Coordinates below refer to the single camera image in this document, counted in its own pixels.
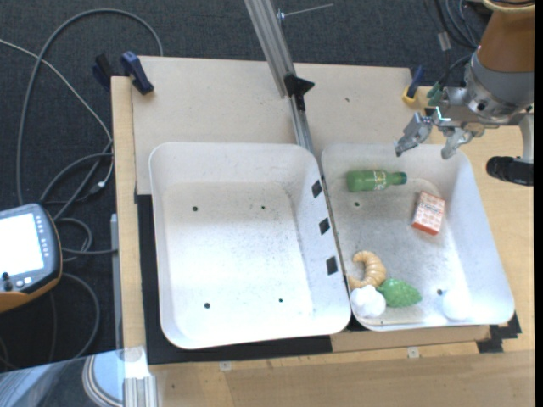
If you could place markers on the green grapes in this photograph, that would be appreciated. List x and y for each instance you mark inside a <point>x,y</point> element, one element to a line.
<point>399,293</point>

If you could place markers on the black cylinder on white bracket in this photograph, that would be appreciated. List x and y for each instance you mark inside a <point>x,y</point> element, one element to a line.
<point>509,170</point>

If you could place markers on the white garlic bulb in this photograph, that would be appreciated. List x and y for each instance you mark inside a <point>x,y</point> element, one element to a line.
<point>367,301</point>

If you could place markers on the green plastic bottle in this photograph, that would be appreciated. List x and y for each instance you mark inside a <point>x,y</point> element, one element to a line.
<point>369,180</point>

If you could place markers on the pale wood board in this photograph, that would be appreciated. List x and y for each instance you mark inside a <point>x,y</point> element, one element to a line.
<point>212,104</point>

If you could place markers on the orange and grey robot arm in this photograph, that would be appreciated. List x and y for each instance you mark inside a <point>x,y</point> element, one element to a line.
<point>507,36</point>

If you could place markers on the white plastic tray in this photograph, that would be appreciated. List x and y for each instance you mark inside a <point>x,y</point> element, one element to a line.
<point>237,248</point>
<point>403,252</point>

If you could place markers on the tan croissant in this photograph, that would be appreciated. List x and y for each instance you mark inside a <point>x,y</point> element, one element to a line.
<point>375,267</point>

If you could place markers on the white round object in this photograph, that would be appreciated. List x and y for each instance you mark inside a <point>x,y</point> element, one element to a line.
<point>457,305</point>

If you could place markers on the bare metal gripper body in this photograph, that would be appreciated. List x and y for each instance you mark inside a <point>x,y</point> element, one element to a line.
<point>479,107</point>

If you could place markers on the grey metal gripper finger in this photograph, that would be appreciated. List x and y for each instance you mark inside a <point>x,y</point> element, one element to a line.
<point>415,132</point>
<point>456,141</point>

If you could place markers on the orange carton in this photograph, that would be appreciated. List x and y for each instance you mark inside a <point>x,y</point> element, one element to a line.
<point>428,213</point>

